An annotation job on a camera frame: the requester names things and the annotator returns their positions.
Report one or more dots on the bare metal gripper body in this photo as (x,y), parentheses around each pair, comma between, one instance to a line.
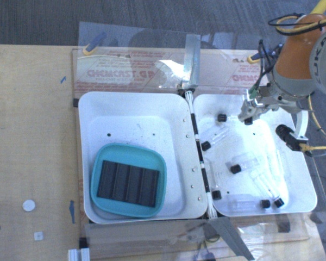
(271,96)

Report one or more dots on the bare metal gripper finger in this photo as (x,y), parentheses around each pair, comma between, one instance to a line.
(262,110)
(244,110)

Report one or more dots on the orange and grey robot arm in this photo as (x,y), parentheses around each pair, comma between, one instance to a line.
(293,61)

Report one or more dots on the white plastic tray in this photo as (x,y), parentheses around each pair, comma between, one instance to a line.
(260,140)
(141,113)

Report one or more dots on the thin black and white rod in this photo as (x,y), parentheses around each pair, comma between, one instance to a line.
(196,129)

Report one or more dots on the brown cardboard board red print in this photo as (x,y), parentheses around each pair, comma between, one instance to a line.
(141,72)

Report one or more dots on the teal plate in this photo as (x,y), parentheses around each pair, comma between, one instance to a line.
(130,152)

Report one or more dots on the black ribbed rack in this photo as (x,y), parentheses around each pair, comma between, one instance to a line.
(128,183)

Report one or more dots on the white round disc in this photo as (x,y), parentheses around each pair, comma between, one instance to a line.
(28,205)

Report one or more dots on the small white square piece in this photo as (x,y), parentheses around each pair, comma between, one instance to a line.
(38,236)

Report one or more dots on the black cylinder on white bracket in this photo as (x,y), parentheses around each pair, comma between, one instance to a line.
(288,137)

